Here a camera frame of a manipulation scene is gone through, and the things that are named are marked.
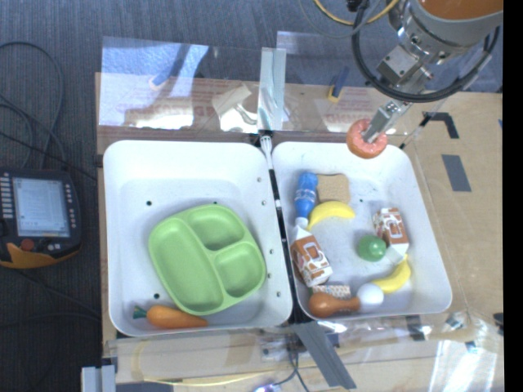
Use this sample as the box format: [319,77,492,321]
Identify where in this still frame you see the orange and white carton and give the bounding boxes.
[371,207,410,265]
[288,224,334,288]

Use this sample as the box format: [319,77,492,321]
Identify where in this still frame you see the blue bottle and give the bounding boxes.
[293,171,320,230]

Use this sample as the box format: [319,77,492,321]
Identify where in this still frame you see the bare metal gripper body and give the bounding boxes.
[375,17,450,95]

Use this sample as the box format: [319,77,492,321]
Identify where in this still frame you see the green divided plate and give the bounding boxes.
[147,203,267,317]

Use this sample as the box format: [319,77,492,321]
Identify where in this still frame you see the white egg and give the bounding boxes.
[356,283,385,312]

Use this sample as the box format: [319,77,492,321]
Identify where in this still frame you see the pink doughnut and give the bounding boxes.
[346,118,388,160]

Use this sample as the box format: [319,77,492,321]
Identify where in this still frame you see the brown cardboard board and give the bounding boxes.
[94,71,504,392]

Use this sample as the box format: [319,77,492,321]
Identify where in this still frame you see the yellow banana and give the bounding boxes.
[306,200,356,232]
[370,254,412,295]

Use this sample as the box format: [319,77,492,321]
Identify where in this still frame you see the orange carrot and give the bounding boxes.
[132,304,209,330]

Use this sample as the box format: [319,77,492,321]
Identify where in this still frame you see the green pear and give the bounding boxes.
[355,234,387,263]

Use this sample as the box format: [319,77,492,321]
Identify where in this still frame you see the white plastic tray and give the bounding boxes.
[101,139,294,338]
[270,140,454,323]

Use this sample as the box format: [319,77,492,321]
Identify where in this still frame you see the brown chicken drumstick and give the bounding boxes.
[307,292,362,319]

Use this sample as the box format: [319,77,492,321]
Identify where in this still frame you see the orange and white packet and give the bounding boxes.
[311,284,352,300]

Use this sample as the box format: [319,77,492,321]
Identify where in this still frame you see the brown bread slice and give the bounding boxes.
[316,172,351,205]

